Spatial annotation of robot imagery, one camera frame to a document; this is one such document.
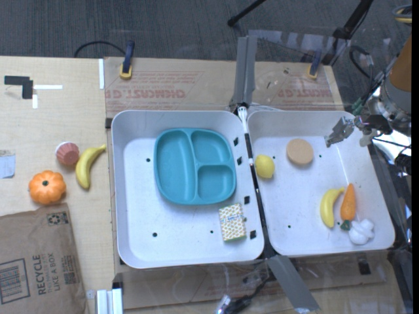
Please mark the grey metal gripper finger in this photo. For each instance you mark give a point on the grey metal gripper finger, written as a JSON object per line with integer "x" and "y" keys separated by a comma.
{"x": 334, "y": 137}
{"x": 345, "y": 124}

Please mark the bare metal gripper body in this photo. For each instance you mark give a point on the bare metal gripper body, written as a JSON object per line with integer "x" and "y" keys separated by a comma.
{"x": 376, "y": 120}

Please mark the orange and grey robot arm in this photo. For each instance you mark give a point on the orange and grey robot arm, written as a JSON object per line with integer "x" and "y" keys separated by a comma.
{"x": 402, "y": 77}

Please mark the tan round biscuit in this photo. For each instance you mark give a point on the tan round biscuit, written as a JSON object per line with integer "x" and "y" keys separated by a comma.
{"x": 300, "y": 151}

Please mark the orange carrot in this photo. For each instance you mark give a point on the orange carrot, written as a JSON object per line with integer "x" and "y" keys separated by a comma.
{"x": 348, "y": 203}

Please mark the yellow banana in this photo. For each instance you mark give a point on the yellow banana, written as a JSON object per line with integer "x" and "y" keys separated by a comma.
{"x": 326, "y": 208}
{"x": 84, "y": 167}

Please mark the yellow lemon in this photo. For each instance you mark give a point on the yellow lemon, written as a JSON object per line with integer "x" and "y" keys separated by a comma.
{"x": 264, "y": 166}

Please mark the white plastic tray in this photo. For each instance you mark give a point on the white plastic tray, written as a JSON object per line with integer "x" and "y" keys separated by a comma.
{"x": 294, "y": 204}
{"x": 183, "y": 237}

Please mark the thin black and white rod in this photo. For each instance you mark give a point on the thin black and white rod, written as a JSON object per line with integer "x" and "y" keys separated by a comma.
{"x": 254, "y": 175}

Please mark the white lumpy toy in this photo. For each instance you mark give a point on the white lumpy toy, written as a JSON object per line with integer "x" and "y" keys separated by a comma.
{"x": 360, "y": 232}

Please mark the black tripod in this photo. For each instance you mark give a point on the black tripod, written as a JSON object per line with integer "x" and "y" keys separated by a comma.
{"x": 358, "y": 10}

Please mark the yellow patterned carton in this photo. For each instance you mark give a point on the yellow patterned carton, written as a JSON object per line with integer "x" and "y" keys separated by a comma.
{"x": 233, "y": 222}

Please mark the teal divided plate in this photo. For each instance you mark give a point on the teal divided plate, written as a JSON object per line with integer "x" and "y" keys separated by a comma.
{"x": 178, "y": 165}

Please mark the brown cardboard board red print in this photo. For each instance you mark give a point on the brown cardboard board red print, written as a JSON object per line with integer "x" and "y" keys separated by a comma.
{"x": 170, "y": 87}

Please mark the pink cupcake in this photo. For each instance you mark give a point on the pink cupcake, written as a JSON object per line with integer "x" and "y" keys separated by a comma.
{"x": 67, "y": 154}

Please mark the orange pumpkin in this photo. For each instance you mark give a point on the orange pumpkin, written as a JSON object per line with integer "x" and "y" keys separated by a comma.
{"x": 47, "y": 188}

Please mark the brown paper envelope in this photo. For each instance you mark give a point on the brown paper envelope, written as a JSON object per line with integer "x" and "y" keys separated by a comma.
{"x": 36, "y": 260}

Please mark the black cylinder on white bracket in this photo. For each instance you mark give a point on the black cylinder on white bracket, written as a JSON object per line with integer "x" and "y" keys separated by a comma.
{"x": 404, "y": 164}

